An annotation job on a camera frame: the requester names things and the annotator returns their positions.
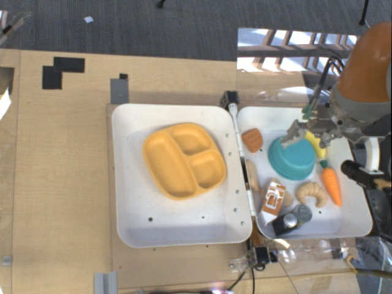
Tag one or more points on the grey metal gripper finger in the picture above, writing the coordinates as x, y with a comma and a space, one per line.
294, 135
327, 139

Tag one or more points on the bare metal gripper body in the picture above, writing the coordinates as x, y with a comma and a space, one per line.
343, 126

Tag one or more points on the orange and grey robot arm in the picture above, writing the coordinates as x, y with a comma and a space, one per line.
364, 69

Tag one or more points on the yellow banana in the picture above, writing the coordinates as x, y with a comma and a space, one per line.
320, 150

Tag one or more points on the teal bowl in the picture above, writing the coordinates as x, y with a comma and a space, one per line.
292, 162

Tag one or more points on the orange biscuit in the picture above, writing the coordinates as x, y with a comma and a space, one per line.
252, 139

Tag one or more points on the orange carrot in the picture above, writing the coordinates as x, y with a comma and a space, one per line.
332, 182

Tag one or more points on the tan croissant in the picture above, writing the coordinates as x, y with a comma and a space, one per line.
309, 190

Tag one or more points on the thin black and white rod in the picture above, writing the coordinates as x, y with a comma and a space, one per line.
238, 135

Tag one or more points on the brown and white carton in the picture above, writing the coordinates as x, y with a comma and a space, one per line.
272, 202

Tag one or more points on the grey can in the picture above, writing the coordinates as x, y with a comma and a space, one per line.
303, 213

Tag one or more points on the white plastic tray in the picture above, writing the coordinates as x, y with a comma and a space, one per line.
346, 219
134, 213

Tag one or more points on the orange divided plate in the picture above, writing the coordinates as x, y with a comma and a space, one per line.
167, 164

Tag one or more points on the black cylinder on white bracket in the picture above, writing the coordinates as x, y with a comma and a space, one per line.
356, 171

